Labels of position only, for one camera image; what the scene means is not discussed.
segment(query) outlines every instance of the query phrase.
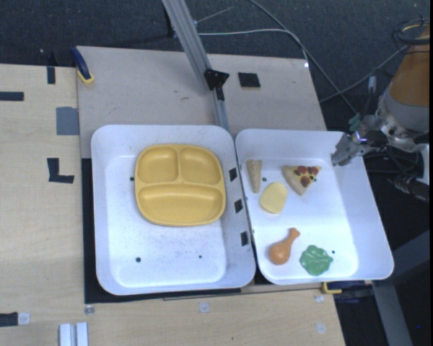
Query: yellow oval toy food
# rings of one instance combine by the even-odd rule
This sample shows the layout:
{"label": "yellow oval toy food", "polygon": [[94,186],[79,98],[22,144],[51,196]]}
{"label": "yellow oval toy food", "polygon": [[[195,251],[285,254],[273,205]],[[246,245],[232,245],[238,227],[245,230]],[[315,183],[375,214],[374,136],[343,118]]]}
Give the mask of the yellow oval toy food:
{"label": "yellow oval toy food", "polygon": [[273,214],[282,212],[287,200],[287,188],[280,182],[273,182],[260,197],[261,206]]}

